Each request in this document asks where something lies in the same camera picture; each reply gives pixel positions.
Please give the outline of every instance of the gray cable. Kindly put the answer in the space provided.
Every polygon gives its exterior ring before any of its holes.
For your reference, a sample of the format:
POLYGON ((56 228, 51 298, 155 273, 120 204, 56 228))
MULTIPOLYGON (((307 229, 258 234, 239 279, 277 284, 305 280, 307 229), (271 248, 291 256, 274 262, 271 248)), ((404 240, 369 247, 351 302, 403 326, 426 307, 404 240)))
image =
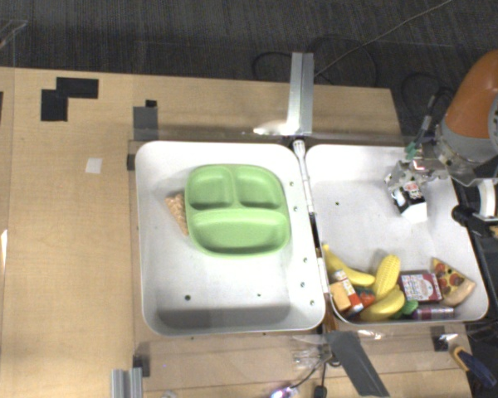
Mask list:
POLYGON ((346 56, 350 55, 351 53, 353 53, 353 52, 361 49, 362 47, 368 46, 371 43, 374 43, 375 41, 379 40, 380 38, 384 38, 385 36, 388 36, 392 32, 394 32, 397 29, 399 29, 400 27, 403 27, 404 25, 410 23, 411 21, 414 21, 418 17, 422 17, 424 15, 427 15, 428 13, 431 13, 431 12, 437 10, 437 9, 440 9, 441 7, 446 6, 448 3, 453 2, 453 1, 454 0, 446 0, 445 2, 439 3, 436 6, 430 7, 429 9, 425 10, 424 12, 420 12, 417 15, 409 17, 405 21, 400 22, 397 26, 391 28, 390 30, 387 30, 386 32, 383 32, 379 36, 376 36, 375 38, 372 38, 371 40, 366 41, 365 43, 363 43, 363 44, 361 44, 359 46, 356 46, 356 47, 352 48, 349 51, 346 51, 343 55, 341 55, 340 57, 338 57, 337 59, 335 59, 334 61, 332 61, 331 63, 329 63, 325 68, 323 68, 322 70, 316 72, 315 75, 314 75, 314 78, 318 77, 323 72, 325 72, 326 70, 330 69, 332 66, 334 66, 336 63, 338 63, 339 61, 341 61, 342 59, 344 59, 346 56))

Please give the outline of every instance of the toy pizza slice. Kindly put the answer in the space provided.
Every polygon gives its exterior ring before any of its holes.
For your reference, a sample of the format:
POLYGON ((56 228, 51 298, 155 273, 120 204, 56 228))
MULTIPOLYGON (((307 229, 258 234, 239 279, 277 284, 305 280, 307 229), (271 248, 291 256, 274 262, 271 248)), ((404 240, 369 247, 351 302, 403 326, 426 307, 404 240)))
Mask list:
POLYGON ((456 307, 471 294, 476 287, 476 283, 437 258, 432 258, 432 261, 433 271, 443 297, 440 303, 449 307, 456 307))

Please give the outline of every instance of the green divided tray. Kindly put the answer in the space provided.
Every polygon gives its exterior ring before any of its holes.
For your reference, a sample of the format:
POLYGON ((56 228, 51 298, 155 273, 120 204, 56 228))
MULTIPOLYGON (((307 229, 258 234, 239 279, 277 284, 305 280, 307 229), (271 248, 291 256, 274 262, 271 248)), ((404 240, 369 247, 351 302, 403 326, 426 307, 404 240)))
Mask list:
POLYGON ((279 179, 253 165, 194 169, 185 192, 188 231, 205 254, 256 256, 290 240, 290 217, 279 179))

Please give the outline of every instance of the brown waffle toy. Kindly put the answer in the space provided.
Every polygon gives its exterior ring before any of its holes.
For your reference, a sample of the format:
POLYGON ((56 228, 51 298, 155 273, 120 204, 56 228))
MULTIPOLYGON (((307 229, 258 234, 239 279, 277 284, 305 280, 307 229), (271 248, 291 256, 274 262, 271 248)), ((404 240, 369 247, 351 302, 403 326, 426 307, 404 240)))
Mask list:
POLYGON ((184 235, 188 235, 188 225, 186 223, 186 211, 184 210, 184 195, 178 193, 174 197, 166 197, 164 199, 170 213, 177 222, 179 228, 184 235))

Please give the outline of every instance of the toy banana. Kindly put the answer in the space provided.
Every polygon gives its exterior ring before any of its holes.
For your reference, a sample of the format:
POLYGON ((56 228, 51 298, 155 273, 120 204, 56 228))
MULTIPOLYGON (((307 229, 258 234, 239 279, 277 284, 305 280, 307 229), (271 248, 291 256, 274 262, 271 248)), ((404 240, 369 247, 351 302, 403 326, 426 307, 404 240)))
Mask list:
POLYGON ((404 292, 393 288, 385 298, 382 298, 359 314, 363 322, 380 322, 397 313, 406 303, 404 292))
POLYGON ((367 288, 374 283, 374 276, 351 269, 337 255, 330 251, 328 245, 323 245, 323 251, 325 252, 326 268, 330 274, 335 273, 338 269, 342 269, 345 274, 347 274, 347 277, 353 286, 363 286, 367 288))
POLYGON ((373 284, 373 292, 376 299, 383 299, 397 284, 400 274, 400 259, 395 255, 383 258, 376 271, 376 280, 373 284))

